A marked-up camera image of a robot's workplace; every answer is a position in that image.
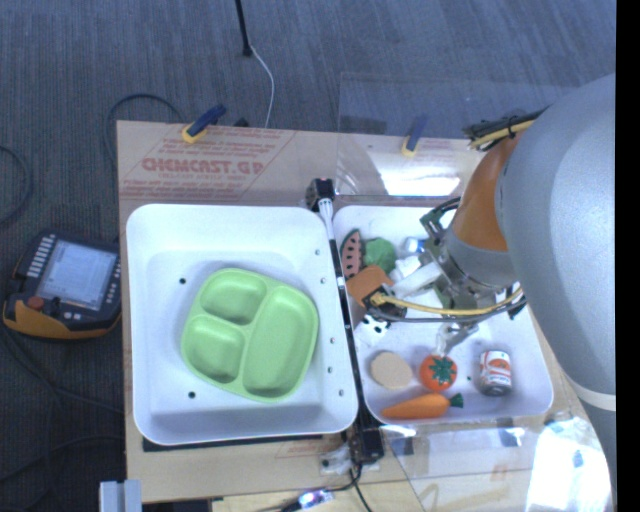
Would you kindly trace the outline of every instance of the toy tomato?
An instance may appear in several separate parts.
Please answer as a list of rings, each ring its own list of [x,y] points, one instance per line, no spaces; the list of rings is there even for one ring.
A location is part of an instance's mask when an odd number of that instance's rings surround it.
[[[458,365],[449,356],[428,355],[420,365],[420,380],[432,391],[449,389],[458,376]]]

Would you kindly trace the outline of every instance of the soda can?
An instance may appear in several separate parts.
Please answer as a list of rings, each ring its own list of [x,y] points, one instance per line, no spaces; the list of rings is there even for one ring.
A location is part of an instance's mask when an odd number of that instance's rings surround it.
[[[511,359],[503,350],[487,350],[480,354],[480,392],[503,396],[511,392]]]

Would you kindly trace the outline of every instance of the green divided tray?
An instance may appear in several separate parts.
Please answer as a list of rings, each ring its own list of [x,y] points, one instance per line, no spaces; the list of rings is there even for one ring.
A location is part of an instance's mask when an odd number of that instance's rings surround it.
[[[238,268],[211,274],[191,306],[182,358],[196,375],[260,402],[302,383],[318,335],[318,312],[300,290]]]

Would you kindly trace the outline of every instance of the beige round toy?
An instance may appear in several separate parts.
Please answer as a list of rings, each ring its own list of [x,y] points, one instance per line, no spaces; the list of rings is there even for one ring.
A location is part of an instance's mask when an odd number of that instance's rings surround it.
[[[402,389],[409,385],[413,372],[409,364],[394,352],[381,352],[371,361],[371,377],[387,389]]]

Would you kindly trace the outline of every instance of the table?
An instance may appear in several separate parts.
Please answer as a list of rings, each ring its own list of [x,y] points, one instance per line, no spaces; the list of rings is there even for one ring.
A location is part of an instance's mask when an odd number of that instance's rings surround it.
[[[347,475],[323,474],[320,464],[322,454],[342,445],[339,434],[207,448],[143,448],[144,439],[133,418],[126,222],[136,208],[148,203],[300,206],[307,186],[319,177],[336,179],[337,187],[345,191],[340,199],[347,202],[393,203],[395,198],[375,187],[364,195],[351,195],[353,183],[346,183],[340,171],[336,175],[336,168],[341,168],[336,160],[342,166],[347,162],[364,169],[372,165],[363,152],[371,140],[382,146],[398,141],[384,136],[366,141],[357,135],[211,126],[197,144],[187,145],[181,141],[180,125],[119,121],[117,126],[127,474],[141,481],[143,502],[223,497],[212,503],[212,510],[263,510],[281,507],[308,489],[346,484]],[[464,189],[480,158],[467,150],[466,141],[455,139],[435,140],[429,155],[431,164],[446,168],[447,176],[457,179],[447,194]],[[541,334],[540,341],[554,387],[548,413],[516,418],[512,424],[439,426],[419,432],[411,442],[388,433],[385,457],[361,479],[362,492],[373,510],[495,511],[497,504],[500,510],[522,510],[525,504],[546,499],[536,490],[545,482],[534,467],[534,456],[542,438],[549,435],[578,443],[584,447],[583,455],[590,450],[580,467],[601,474],[598,444],[586,414]],[[556,434],[554,426],[559,427]],[[569,491],[572,485],[573,489],[578,485],[580,493],[588,487],[575,472],[569,476],[571,481],[557,498],[565,504],[581,500]],[[362,510],[353,489],[337,493],[324,507]]]

